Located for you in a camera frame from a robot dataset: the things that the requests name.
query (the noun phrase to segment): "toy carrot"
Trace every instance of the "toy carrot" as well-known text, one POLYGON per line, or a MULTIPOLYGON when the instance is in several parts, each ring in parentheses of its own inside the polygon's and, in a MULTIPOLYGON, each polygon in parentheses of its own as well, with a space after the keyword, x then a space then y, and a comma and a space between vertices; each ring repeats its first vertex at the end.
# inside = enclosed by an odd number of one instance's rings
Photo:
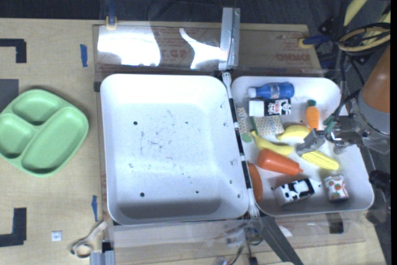
POLYGON ((320 120, 320 111, 316 107, 316 101, 310 99, 308 100, 309 107, 306 109, 306 121, 310 129, 318 130, 318 123, 320 120))
POLYGON ((276 173, 290 174, 291 176, 296 176, 298 173, 303 172, 296 161, 270 149, 261 150, 257 163, 262 169, 275 171, 276 173))

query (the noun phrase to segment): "orange object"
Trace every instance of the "orange object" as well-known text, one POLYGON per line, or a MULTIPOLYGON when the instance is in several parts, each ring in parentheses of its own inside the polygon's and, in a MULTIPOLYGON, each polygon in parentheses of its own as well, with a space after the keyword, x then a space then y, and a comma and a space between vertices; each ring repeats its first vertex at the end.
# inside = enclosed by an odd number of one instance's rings
POLYGON ((253 163, 248 163, 248 171, 249 176, 251 177, 255 201, 260 202, 263 198, 263 185, 261 175, 259 174, 258 169, 256 169, 255 164, 253 163))
POLYGON ((308 100, 309 107, 306 109, 306 120, 310 129, 318 130, 318 123, 320 120, 320 111, 316 107, 316 101, 308 100))
POLYGON ((296 161, 275 153, 270 149, 263 149, 259 153, 257 163, 262 169, 275 171, 276 173, 285 173, 296 176, 298 173, 303 172, 296 161))
POLYGON ((390 46, 365 82, 362 97, 373 109, 390 114, 390 46))

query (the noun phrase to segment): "yellow corn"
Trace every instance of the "yellow corn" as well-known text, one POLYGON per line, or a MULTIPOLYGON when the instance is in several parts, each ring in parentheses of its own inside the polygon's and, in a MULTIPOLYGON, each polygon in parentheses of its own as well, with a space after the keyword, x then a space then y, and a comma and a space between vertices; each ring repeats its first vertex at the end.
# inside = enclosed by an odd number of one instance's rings
POLYGON ((335 159, 330 158, 318 150, 304 153, 302 158, 326 170, 338 170, 339 168, 339 163, 335 159))

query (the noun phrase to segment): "green plate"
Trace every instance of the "green plate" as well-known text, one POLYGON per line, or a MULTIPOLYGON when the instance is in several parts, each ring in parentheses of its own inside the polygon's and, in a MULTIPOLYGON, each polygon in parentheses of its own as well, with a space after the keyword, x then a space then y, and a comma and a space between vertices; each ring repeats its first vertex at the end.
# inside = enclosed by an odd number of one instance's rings
POLYGON ((42 89, 20 94, 0 113, 0 156, 33 176, 51 176, 77 152, 87 117, 42 89))

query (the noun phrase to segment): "clear plastic panel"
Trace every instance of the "clear plastic panel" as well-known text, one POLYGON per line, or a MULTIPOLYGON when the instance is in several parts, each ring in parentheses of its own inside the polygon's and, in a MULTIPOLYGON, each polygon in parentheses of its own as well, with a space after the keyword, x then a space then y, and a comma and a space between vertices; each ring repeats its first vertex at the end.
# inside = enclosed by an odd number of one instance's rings
MULTIPOLYGON (((345 245, 365 241, 364 228, 368 221, 362 213, 336 215, 332 222, 326 215, 301 218, 278 218, 277 225, 294 249, 328 245, 345 245)), ((115 251, 116 262, 153 264, 166 261, 208 258, 232 260, 239 252, 271 252, 261 237, 266 227, 258 220, 219 220, 212 222, 160 223, 140 226, 115 226, 108 240, 115 251)))
POLYGON ((241 24, 245 14, 215 4, 101 0, 105 23, 94 27, 96 81, 114 73, 214 75, 225 69, 279 76, 333 73, 322 69, 314 47, 299 46, 310 36, 306 24, 241 24))

